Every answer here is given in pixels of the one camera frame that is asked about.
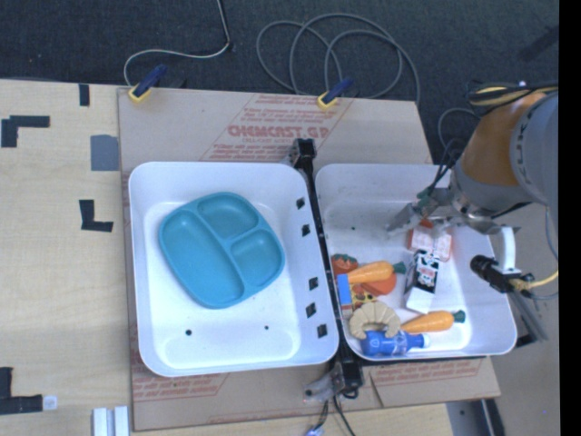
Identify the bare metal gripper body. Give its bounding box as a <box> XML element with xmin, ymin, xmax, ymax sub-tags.
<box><xmin>419</xmin><ymin>187</ymin><xmax>521</xmax><ymax>236</ymax></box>

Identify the orange and white carton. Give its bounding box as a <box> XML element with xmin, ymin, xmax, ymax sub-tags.
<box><xmin>405</xmin><ymin>218</ymin><xmax>454</xmax><ymax>263</ymax></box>

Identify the white plastic tray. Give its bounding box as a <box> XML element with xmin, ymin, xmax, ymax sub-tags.
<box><xmin>313</xmin><ymin>163</ymin><xmax>519</xmax><ymax>362</ymax></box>
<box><xmin>127</xmin><ymin>161</ymin><xmax>341</xmax><ymax>378</ymax></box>

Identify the orange carrot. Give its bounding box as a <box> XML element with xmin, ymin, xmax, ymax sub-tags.
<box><xmin>346</xmin><ymin>260</ymin><xmax>408</xmax><ymax>286</ymax></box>
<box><xmin>400</xmin><ymin>309</ymin><xmax>468</xmax><ymax>335</ymax></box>

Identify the black and white milk carton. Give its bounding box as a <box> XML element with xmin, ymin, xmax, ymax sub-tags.
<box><xmin>404</xmin><ymin>249</ymin><xmax>442</xmax><ymax>315</ymax></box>

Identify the red round toy food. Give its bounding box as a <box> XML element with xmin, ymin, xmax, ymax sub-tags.
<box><xmin>370</xmin><ymin>272</ymin><xmax>399</xmax><ymax>297</ymax></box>

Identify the red tomato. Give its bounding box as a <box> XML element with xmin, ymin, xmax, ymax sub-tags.
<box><xmin>330</xmin><ymin>253</ymin><xmax>360</xmax><ymax>276</ymax></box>

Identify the thin black rod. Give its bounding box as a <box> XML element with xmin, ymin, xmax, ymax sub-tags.
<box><xmin>300</xmin><ymin>151</ymin><xmax>356</xmax><ymax>372</ymax></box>

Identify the pizza slice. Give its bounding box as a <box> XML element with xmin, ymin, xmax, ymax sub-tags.
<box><xmin>350</xmin><ymin>287</ymin><xmax>379</xmax><ymax>309</ymax></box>

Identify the blue yellow white packet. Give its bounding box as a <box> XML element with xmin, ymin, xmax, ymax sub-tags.
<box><xmin>336</xmin><ymin>273</ymin><xmax>356</xmax><ymax>318</ymax></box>

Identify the beige croissant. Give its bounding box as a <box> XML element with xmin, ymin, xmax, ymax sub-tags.
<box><xmin>348</xmin><ymin>300</ymin><xmax>402</xmax><ymax>341</ymax></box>

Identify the blue bottle white cap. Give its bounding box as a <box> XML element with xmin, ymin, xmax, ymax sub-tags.
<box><xmin>359</xmin><ymin>329</ymin><xmax>432</xmax><ymax>359</ymax></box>

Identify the blue divided plate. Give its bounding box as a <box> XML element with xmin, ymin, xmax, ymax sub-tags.
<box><xmin>157</xmin><ymin>191</ymin><xmax>287</xmax><ymax>310</ymax></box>

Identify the brown cardboard board red print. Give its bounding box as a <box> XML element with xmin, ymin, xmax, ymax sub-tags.
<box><xmin>116</xmin><ymin>85</ymin><xmax>503</xmax><ymax>432</ymax></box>

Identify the black cylinder on white bracket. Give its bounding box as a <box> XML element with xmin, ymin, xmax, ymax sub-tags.
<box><xmin>469</xmin><ymin>224</ymin><xmax>535</xmax><ymax>295</ymax></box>

